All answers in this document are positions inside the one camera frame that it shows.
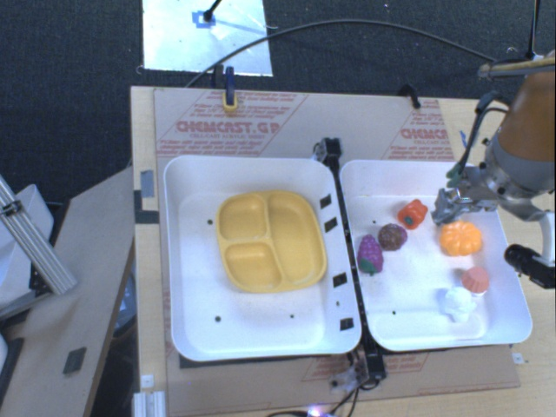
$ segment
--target wooden table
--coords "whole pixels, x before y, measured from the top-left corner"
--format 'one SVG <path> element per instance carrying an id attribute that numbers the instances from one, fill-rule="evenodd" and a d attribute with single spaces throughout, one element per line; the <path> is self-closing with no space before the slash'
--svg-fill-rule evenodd
<path id="1" fill-rule="evenodd" d="M 473 122 L 475 101 L 439 100 L 450 143 L 455 156 L 463 151 L 460 131 L 468 134 Z M 154 97 L 152 88 L 132 89 L 132 129 L 134 137 L 134 189 L 141 190 L 143 171 L 156 167 L 154 137 Z M 502 117 L 492 115 L 481 129 L 481 137 L 491 137 Z M 470 162 L 482 159 L 484 148 L 476 146 Z M 142 199 L 144 211 L 158 210 L 157 187 L 152 196 Z M 553 197 L 546 195 L 536 202 L 543 209 L 554 209 Z M 540 250 L 538 224 L 526 224 L 500 211 L 508 242 Z M 138 285 L 138 327 L 140 374 L 151 374 L 152 385 L 143 384 L 142 391 L 163 391 L 167 387 L 165 341 L 162 311 L 162 275 L 160 270 L 160 233 L 148 223 L 136 224 L 136 242 L 146 247 L 136 249 Z M 358 403 L 354 416 L 521 416 L 552 415 L 556 408 L 556 352 L 554 346 L 554 291 L 545 291 L 522 278 L 522 286 L 533 317 L 531 337 L 513 348 L 523 356 L 518 366 L 521 387 L 463 394 L 429 395 L 395 400 L 371 400 Z M 347 415 L 347 404 L 338 415 Z M 263 417 L 270 411 L 227 414 L 230 417 Z"/>

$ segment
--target orange pumpkin toy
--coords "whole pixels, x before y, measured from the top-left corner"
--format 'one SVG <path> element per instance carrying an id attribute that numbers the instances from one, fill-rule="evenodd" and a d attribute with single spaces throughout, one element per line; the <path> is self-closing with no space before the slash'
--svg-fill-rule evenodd
<path id="1" fill-rule="evenodd" d="M 471 222 L 456 221 L 442 227 L 440 245 L 450 256 L 465 256 L 478 252 L 483 241 L 480 230 Z"/>

